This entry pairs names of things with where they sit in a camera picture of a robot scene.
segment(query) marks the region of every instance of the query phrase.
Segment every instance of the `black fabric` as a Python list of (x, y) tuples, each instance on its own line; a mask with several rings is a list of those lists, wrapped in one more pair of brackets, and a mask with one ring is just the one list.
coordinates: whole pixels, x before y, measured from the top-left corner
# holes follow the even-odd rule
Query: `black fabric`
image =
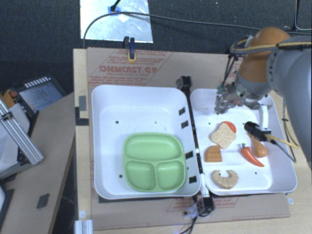
[[(298, 26), (311, 27), (311, 0), (301, 0)], [(295, 0), (148, 0), (151, 14), (188, 20), (292, 28)], [(52, 74), (73, 91), (73, 49), (82, 47), (79, 0), (0, 0), (0, 91)], [(153, 44), (137, 49), (225, 53), (253, 30), (152, 19)], [(121, 48), (122, 42), (86, 41)]]

